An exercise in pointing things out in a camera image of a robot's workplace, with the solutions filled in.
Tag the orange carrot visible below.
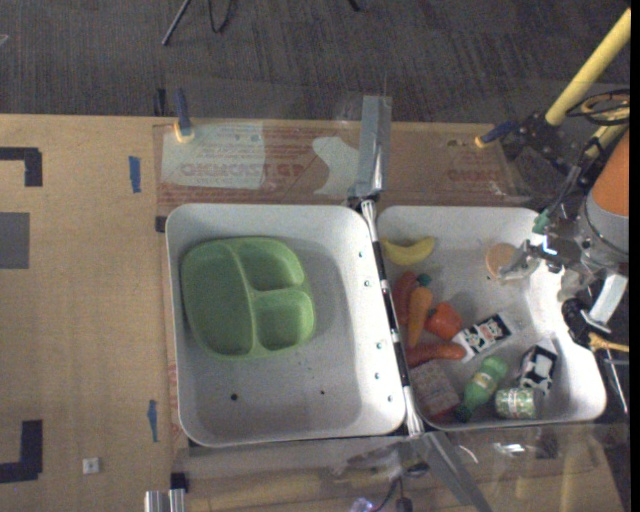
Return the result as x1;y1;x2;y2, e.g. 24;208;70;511
405;272;435;350

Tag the black cylinder on white bracket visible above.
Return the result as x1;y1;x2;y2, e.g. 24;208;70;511
561;272;630;347

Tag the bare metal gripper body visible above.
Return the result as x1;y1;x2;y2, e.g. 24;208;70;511
542;219;603;281

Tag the cow-print milk carton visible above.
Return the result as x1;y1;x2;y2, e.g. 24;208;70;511
516;341;560;397
451;312;514;363

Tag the green plastic bottle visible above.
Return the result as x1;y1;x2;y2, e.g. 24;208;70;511
453;355;510;424

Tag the green divided plate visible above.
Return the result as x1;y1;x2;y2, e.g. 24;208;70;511
179;236;318;360

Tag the brown cardboard board, red print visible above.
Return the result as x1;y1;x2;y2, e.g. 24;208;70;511
151;118;617;501

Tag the orange bell pepper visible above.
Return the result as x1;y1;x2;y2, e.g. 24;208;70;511
424;301;464;342

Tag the white plastic tray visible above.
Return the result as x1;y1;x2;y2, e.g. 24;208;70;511
164;202;408;448
375;204;609;433

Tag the tan round biscuit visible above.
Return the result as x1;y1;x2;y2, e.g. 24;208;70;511
484;242;520;281

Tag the green and white can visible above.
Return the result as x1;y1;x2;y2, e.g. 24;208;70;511
494;386;545;421

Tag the yellow banana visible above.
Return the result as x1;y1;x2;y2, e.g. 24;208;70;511
381;235;437;267

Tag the red-brown sausage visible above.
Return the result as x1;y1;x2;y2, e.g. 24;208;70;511
404;340;468;369
391;270;419;327

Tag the pink carton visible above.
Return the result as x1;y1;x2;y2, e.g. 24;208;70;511
408;360;462;422

